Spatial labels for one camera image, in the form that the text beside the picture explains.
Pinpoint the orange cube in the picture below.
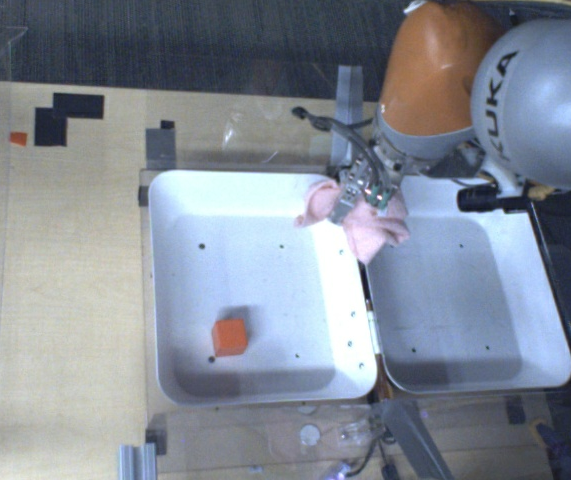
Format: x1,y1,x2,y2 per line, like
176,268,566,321
210,317,250,359

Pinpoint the black cylinder on white bracket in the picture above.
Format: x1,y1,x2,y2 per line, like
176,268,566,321
456,168,532,214

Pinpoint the white plastic tray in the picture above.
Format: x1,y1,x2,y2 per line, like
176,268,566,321
364,174,571,396
147,169,379,409

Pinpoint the pink cloth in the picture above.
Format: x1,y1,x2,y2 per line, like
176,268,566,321
293,177,412,265

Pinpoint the pale wood board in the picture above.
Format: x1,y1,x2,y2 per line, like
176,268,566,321
143,86,554,480

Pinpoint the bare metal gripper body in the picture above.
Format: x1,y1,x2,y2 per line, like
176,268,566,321
338,141,408,206

